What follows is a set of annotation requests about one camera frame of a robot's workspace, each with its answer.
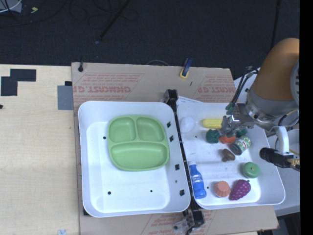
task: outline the small can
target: small can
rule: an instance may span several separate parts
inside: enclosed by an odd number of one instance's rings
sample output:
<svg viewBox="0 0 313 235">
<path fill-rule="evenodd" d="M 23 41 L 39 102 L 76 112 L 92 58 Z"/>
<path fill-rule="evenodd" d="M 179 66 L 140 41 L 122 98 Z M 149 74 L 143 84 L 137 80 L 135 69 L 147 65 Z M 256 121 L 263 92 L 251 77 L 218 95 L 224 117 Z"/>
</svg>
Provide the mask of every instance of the small can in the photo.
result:
<svg viewBox="0 0 313 235">
<path fill-rule="evenodd" d="M 241 155 L 245 150 L 247 150 L 251 146 L 251 139 L 242 135 L 240 138 L 234 141 L 229 148 L 235 155 Z"/>
</svg>

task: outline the purple grapes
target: purple grapes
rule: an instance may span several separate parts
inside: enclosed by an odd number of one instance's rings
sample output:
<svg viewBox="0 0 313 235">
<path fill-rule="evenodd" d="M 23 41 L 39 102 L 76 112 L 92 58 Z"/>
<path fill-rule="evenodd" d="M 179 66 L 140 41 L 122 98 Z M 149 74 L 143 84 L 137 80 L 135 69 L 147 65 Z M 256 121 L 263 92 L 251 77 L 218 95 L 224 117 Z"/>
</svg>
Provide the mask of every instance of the purple grapes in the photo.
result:
<svg viewBox="0 0 313 235">
<path fill-rule="evenodd" d="M 230 200 L 238 200 L 248 194 L 251 190 L 249 180 L 239 179 L 229 195 Z"/>
</svg>

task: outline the black tape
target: black tape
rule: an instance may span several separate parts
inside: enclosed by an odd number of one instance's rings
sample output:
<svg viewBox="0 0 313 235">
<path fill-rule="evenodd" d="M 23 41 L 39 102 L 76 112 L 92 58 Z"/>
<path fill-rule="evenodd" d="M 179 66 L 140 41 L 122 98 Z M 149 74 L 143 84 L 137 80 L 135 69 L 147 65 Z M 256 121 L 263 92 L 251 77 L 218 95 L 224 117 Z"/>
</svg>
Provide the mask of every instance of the black tape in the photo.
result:
<svg viewBox="0 0 313 235">
<path fill-rule="evenodd" d="M 36 70 L 11 69 L 10 76 L 1 77 L 1 96 L 17 96 L 18 81 L 36 82 Z"/>
</svg>

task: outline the brown toy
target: brown toy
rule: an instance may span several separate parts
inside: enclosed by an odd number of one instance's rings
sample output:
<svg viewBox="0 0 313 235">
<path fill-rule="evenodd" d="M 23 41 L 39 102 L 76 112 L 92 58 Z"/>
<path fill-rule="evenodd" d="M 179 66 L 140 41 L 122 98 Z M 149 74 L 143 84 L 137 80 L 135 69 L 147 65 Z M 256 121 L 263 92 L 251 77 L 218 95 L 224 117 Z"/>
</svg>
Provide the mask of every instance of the brown toy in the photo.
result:
<svg viewBox="0 0 313 235">
<path fill-rule="evenodd" d="M 224 149 L 222 151 L 222 154 L 223 154 L 223 158 L 222 158 L 222 161 L 223 162 L 226 162 L 227 160 L 235 160 L 235 155 L 228 149 Z"/>
</svg>

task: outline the green divided plate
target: green divided plate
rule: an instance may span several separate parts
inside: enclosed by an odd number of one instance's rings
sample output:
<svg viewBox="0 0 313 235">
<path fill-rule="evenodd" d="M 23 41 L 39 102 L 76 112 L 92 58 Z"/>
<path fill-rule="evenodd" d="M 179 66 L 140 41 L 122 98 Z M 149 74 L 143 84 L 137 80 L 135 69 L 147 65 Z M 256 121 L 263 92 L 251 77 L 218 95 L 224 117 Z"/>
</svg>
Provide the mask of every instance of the green divided plate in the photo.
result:
<svg viewBox="0 0 313 235">
<path fill-rule="evenodd" d="M 158 169 L 170 157 L 163 125 L 154 117 L 125 115 L 108 125 L 109 155 L 113 164 L 127 171 Z"/>
</svg>

